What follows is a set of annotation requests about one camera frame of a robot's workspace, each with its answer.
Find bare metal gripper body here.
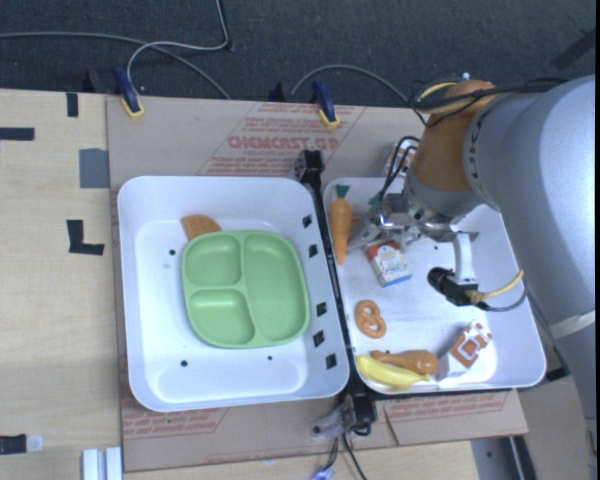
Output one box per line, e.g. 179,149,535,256
368,192,480,243

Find orange carrot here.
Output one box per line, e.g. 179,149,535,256
328,184,354,266

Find white red and blue carton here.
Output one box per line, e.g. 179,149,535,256
364,240,413,288

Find white and red packet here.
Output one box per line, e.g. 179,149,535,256
384,142,417,177

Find thin black rod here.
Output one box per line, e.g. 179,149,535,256
307,180,364,400

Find white plastic tray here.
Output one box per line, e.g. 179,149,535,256
322,175,548,395
117,175,352,413

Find orange pretzel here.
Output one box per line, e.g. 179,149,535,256
353,299,388,340

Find green divided plate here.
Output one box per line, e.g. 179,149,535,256
181,229,312,350

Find brown chicken drumstick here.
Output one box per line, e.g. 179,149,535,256
369,349,440,376

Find orange and white box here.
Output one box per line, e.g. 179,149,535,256
436,320,494,381

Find yellow banana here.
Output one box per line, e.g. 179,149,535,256
355,353,432,390

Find orange toy bread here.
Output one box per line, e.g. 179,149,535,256
180,214,223,242

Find brown cardboard board red print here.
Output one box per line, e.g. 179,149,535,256
104,95,529,472

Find black cylinder on white bracket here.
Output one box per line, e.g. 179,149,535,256
426,230,482,307

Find black block with thin wires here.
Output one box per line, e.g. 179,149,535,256
294,149,327,185
347,392,379,432

